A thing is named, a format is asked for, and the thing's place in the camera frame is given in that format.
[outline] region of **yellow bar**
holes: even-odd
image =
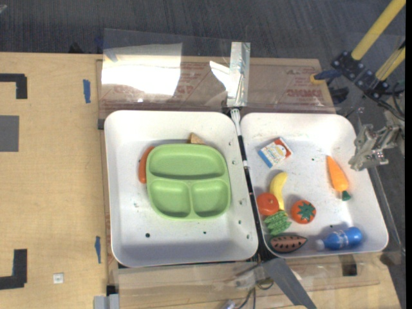
[[[401,50],[395,50],[390,58],[376,71],[376,78],[385,81],[390,74],[396,69],[399,64],[405,59],[406,56],[406,46]]]
[[[366,52],[371,48],[382,32],[388,27],[390,22],[405,6],[406,0],[392,0],[386,9],[381,13],[369,31],[362,38],[360,43],[352,51],[351,56],[354,60],[360,61]]]

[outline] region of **small box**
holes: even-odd
[[[272,143],[260,149],[258,153],[268,167],[272,168],[282,160],[292,155],[292,150],[290,150],[286,142],[279,137]]]

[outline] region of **gray carpet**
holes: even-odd
[[[319,59],[324,69],[343,50],[353,49],[391,0],[0,0],[0,51],[68,52],[76,42],[99,52],[95,39],[105,28],[215,37],[251,42],[253,57]],[[404,8],[363,61],[377,70],[406,36]],[[405,62],[389,77],[405,78]],[[351,84],[341,111],[364,108],[375,129],[383,109]],[[397,148],[378,168],[400,240],[405,247],[405,160]],[[390,266],[406,307],[406,255]]]

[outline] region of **black tape marking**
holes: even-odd
[[[14,250],[11,276],[0,277],[0,290],[22,288],[27,283],[27,250]]]
[[[0,82],[15,82],[17,100],[27,99],[27,77],[22,73],[0,73]]]
[[[19,151],[19,116],[0,115],[0,152]]]

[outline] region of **toy carrot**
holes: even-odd
[[[331,156],[327,156],[326,158],[328,161],[329,176],[332,181],[333,188],[342,193],[342,200],[349,200],[351,196],[346,191],[349,187],[349,181],[346,178],[346,175]]]
[[[146,183],[147,178],[146,178],[146,162],[147,162],[147,157],[149,156],[149,153],[154,149],[154,146],[150,146],[144,151],[140,161],[139,161],[139,167],[137,170],[137,175],[139,178],[139,181],[142,183]]]

